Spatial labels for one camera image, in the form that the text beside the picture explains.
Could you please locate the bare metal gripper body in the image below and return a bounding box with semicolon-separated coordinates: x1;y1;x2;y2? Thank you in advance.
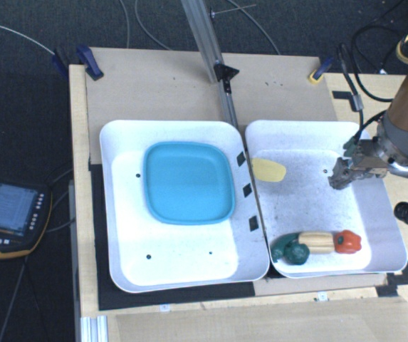
347;139;408;181

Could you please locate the white plastic tray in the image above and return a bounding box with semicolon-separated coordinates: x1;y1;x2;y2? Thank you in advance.
244;119;408;279
98;119;271;294

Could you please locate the red bell pepper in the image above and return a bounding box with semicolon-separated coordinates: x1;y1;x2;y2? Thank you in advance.
333;229;363;255

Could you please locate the pale yellow corn cob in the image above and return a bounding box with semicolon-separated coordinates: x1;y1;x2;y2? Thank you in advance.
298;230;335;255

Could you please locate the yellow flat oval piece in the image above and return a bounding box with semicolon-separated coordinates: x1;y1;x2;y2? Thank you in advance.
250;157;288;183

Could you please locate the green broccoli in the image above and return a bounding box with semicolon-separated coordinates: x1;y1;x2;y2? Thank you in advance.
283;243;311;266

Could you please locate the dark green curved vegetable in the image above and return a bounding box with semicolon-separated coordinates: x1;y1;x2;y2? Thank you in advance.
270;232;300;263

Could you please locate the thin grey rod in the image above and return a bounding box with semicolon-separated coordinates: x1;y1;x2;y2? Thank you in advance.
219;81;241;130

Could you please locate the blue plate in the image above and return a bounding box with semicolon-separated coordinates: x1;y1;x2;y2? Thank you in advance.
142;140;236;227

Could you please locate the brown cardboard board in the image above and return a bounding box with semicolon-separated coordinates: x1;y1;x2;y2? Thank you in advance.
83;46;389;298

